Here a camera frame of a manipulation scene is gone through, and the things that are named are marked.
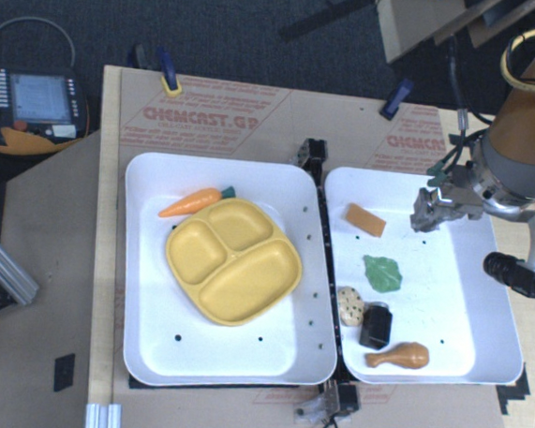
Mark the white plastic tray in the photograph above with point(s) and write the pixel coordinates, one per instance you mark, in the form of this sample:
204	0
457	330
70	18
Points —
216	354
439	291

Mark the thin black and white rod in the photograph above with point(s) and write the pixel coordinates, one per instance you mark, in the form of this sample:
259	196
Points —
328	247

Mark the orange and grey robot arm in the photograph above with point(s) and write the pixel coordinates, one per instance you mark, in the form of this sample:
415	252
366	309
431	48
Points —
530	121

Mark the green lettuce leaf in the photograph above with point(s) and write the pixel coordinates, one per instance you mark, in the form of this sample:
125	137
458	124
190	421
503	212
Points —
384	275

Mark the brown chicken drumstick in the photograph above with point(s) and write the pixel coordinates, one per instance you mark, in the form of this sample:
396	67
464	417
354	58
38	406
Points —
404	356

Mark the black cylinder on white bracket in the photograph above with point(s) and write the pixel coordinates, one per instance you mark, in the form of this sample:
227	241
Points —
516	272

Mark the brown cardboard board, red print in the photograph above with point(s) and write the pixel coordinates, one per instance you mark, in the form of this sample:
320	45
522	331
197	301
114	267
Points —
267	114

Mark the small black bottle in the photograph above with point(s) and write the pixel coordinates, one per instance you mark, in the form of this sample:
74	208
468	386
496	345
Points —
376	327

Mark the orange carrot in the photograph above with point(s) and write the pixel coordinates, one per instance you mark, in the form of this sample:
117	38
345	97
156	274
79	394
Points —
192	202

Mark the beige chocolate chip biscuit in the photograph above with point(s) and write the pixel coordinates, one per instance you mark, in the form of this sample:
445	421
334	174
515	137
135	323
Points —
350	306

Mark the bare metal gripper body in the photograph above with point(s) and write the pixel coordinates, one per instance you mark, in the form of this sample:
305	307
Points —
467	197

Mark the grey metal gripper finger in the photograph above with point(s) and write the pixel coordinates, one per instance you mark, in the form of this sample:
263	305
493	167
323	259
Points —
438	219
421	209

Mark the yellow divided plate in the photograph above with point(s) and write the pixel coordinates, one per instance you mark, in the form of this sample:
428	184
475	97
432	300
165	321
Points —
238	271

